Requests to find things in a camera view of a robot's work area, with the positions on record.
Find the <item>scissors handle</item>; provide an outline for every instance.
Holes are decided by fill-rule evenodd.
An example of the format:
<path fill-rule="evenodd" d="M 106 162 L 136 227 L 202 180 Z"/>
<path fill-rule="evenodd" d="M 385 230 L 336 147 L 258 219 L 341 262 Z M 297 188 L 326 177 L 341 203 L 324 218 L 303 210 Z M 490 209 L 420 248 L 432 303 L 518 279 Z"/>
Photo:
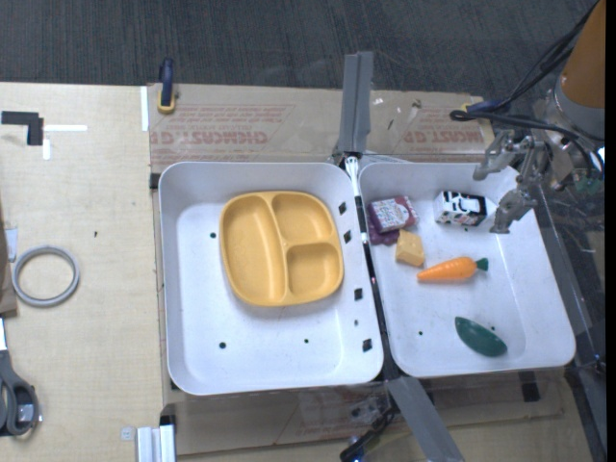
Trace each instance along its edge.
<path fill-rule="evenodd" d="M 7 403 L 2 400 L 2 391 L 7 392 Z M 33 416 L 30 421 L 19 420 L 19 405 L 32 404 Z M 14 372 L 11 356 L 7 350 L 0 350 L 0 428 L 6 425 L 12 435 L 25 434 L 39 418 L 39 400 L 35 389 Z"/>

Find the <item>scissors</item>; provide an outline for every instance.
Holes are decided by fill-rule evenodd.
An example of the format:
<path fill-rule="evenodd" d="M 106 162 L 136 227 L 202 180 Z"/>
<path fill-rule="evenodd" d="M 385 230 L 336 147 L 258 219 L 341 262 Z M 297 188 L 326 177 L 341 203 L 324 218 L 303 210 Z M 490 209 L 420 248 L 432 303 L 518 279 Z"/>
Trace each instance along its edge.
<path fill-rule="evenodd" d="M 39 400 L 35 389 L 13 371 L 7 350 L 4 319 L 0 317 L 0 433 L 19 436 L 35 426 Z"/>

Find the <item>light wood surface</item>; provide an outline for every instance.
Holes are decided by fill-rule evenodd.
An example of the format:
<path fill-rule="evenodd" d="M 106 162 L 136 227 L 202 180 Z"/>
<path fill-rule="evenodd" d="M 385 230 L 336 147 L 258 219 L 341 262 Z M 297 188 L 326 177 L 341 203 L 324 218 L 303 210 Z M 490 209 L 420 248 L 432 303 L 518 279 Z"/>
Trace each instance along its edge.
<path fill-rule="evenodd" d="M 18 227 L 18 251 L 56 244 L 71 251 L 81 283 L 50 309 L 20 304 L 7 318 L 13 366 L 33 383 L 44 421 L 26 439 L 0 438 L 0 461 L 132 461 L 124 427 L 156 426 L 162 380 L 149 141 L 140 88 L 0 84 L 0 111 L 32 111 L 53 132 L 51 159 L 26 146 L 25 127 L 0 125 L 0 197 Z M 52 295 L 68 276 L 53 259 L 24 269 L 22 283 Z M 561 409 L 530 420 L 457 425 L 467 460 L 590 461 L 564 379 Z M 412 436 L 385 437 L 371 460 L 422 460 Z M 186 460 L 338 460 L 347 441 L 210 453 Z"/>

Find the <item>metal ring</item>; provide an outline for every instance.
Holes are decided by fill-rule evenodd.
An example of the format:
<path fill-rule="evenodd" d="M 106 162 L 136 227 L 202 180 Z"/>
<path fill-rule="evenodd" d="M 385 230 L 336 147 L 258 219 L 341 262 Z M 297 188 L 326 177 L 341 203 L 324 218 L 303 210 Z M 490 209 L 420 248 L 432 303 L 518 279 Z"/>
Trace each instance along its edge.
<path fill-rule="evenodd" d="M 23 266 L 39 255 L 58 255 L 59 257 L 64 258 L 68 264 L 71 266 L 73 270 L 73 280 L 68 285 L 68 287 L 59 295 L 51 297 L 49 299 L 39 299 L 37 297 L 32 297 L 27 295 L 19 286 L 19 273 Z M 42 246 L 35 246 L 34 248 L 30 248 L 23 252 L 17 260 L 15 261 L 15 265 L 13 267 L 13 286 L 15 287 L 15 291 L 19 298 L 24 302 L 31 306 L 36 306 L 38 308 L 48 308 L 50 306 L 55 306 L 57 304 L 62 303 L 67 300 L 77 289 L 77 284 L 79 283 L 79 267 L 77 265 L 77 261 L 75 257 L 73 257 L 68 251 L 59 246 L 54 246 L 52 244 L 44 244 Z"/>

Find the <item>brown object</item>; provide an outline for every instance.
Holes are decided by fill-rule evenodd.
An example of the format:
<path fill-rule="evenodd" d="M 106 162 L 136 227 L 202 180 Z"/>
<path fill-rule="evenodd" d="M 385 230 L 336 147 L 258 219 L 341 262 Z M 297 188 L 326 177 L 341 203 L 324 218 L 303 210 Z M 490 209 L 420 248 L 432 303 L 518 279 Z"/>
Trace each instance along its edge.
<path fill-rule="evenodd" d="M 605 107 L 605 8 L 605 0 L 600 0 L 560 74 L 565 95 L 589 108 Z"/>
<path fill-rule="evenodd" d="M 7 249 L 7 237 L 4 233 L 2 220 L 2 204 L 0 204 L 0 314 L 17 309 L 17 294 L 11 279 L 11 267 L 9 266 L 9 251 Z"/>

